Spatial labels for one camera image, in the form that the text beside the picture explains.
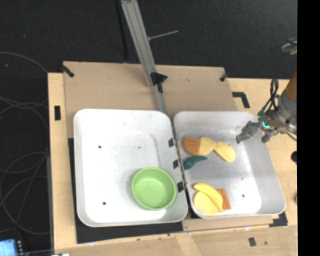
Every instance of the white tray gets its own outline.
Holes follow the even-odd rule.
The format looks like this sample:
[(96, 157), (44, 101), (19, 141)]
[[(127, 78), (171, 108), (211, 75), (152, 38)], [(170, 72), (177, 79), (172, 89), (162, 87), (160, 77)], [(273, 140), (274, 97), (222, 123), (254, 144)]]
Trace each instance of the white tray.
[(83, 109), (74, 116), (76, 204), (91, 227), (179, 222), (188, 213), (185, 191), (167, 209), (135, 201), (131, 181), (142, 168), (159, 167), (182, 178), (170, 119), (159, 111)]
[[(286, 203), (270, 154), (259, 130), (250, 139), (237, 144), (236, 135), (248, 121), (257, 119), (240, 111), (186, 111), (173, 120), (181, 161), (191, 157), (182, 145), (183, 137), (200, 139), (210, 137), (216, 142), (230, 144), (236, 152), (232, 163), (225, 162), (214, 151), (207, 160), (196, 163), (184, 171), (187, 192), (193, 211), (203, 219), (226, 217), (277, 215), (284, 211)], [(208, 216), (194, 206), (195, 183), (207, 183), (227, 192), (230, 210)]]

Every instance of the black clamp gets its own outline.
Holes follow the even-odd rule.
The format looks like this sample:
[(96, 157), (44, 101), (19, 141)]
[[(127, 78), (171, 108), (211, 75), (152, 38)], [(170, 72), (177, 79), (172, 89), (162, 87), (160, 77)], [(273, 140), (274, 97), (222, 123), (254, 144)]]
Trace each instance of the black clamp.
[(162, 83), (167, 79), (168, 77), (164, 74), (159, 74), (157, 72), (153, 72), (151, 74), (151, 80), (154, 86), (158, 87), (159, 93), (163, 93), (164, 90), (162, 88)]

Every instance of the blue screen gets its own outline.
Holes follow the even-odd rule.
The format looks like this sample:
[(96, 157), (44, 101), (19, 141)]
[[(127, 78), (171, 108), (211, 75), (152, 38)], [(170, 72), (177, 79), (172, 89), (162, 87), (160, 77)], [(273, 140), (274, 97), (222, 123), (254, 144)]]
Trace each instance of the blue screen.
[(1, 256), (16, 256), (17, 247), (14, 239), (0, 241), (0, 255)]

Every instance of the green plate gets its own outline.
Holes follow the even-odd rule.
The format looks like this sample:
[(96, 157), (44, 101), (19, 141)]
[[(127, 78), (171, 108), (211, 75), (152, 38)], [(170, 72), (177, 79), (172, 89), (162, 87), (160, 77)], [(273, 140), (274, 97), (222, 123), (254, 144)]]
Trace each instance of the green plate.
[(138, 171), (132, 180), (132, 193), (135, 200), (149, 210), (168, 208), (177, 195), (177, 187), (172, 177), (157, 167)]

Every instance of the green toy vegetable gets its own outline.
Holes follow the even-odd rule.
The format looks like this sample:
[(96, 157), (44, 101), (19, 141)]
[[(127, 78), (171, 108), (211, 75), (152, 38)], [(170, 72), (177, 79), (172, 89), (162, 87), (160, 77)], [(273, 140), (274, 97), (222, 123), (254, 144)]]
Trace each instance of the green toy vegetable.
[(203, 161), (203, 160), (207, 160), (208, 158), (202, 155), (196, 155), (196, 156), (192, 156), (189, 157), (187, 160), (185, 160), (183, 162), (183, 168), (185, 170), (190, 169), (192, 166), (194, 166), (195, 163)]

